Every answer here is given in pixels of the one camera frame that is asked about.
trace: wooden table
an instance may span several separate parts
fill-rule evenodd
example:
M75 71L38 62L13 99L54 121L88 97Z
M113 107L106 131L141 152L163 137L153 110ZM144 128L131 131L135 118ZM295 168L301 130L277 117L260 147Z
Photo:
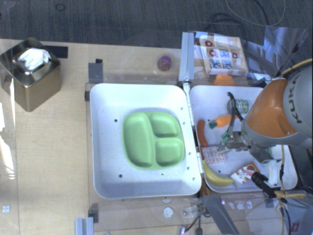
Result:
M12 41L12 46L19 42ZM72 235L75 219L86 218L89 209L84 99L88 62L94 62L96 58L103 59L105 79L112 81L121 72L126 74L125 78L137 76L147 80L175 81L179 71L180 50L42 43L67 46L68 58L60 59L62 88L57 94L31 113L15 105L20 232L22 235ZM167 73L156 68L158 58L165 54L173 61ZM258 224L259 220L255 219L252 223ZM281 219L268 219L267 224L263 228L264 234L267 231L272 233L273 227L276 227L277 232L281 231ZM236 226L245 229L247 222L238 221ZM213 220L202 227L210 231L205 234L219 234ZM174 235L176 230L176 225L168 225L111 231L111 235Z

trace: green object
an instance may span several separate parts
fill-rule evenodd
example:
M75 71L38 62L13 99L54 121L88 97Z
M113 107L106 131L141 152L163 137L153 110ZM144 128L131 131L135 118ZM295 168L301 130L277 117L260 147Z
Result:
M211 129L213 129L215 126L217 126L217 123L216 123L216 122L211 122L211 123L209 123L209 127L210 127Z
M164 112L136 112L123 122L127 160L139 169L161 169L179 164L185 157L180 124Z

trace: banana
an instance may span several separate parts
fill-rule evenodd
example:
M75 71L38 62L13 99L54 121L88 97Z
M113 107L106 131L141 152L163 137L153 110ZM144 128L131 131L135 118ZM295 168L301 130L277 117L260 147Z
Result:
M231 185L234 181L231 178L221 177L216 175L205 163L205 160L202 160L205 178L216 186L228 186Z

